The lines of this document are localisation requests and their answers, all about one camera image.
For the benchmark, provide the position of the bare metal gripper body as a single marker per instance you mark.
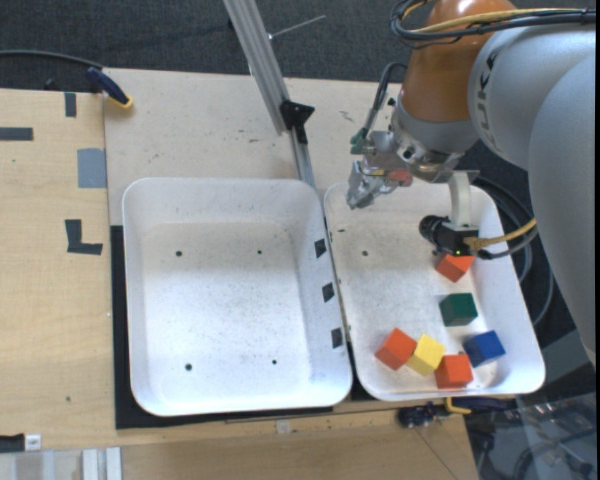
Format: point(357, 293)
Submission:
point(405, 154)

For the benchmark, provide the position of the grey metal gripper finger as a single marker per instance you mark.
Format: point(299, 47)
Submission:
point(355, 190)
point(372, 193)

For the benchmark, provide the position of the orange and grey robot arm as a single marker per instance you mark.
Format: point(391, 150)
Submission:
point(520, 93)

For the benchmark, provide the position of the white plastic tray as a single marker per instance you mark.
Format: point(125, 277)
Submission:
point(230, 293)
point(405, 288)

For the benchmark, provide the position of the orange cube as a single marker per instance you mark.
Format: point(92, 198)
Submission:
point(453, 371)
point(395, 349)
point(452, 267)

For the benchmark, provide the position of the green cube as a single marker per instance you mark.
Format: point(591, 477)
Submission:
point(458, 309)

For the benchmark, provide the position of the pale wood board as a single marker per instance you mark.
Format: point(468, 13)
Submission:
point(205, 128)

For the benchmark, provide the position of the yellow cube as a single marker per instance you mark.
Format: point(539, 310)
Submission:
point(426, 354)

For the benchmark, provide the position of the blue cube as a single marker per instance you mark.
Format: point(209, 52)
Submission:
point(484, 348)

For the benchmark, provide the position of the black cylinder on white bracket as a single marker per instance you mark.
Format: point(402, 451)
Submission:
point(450, 233)

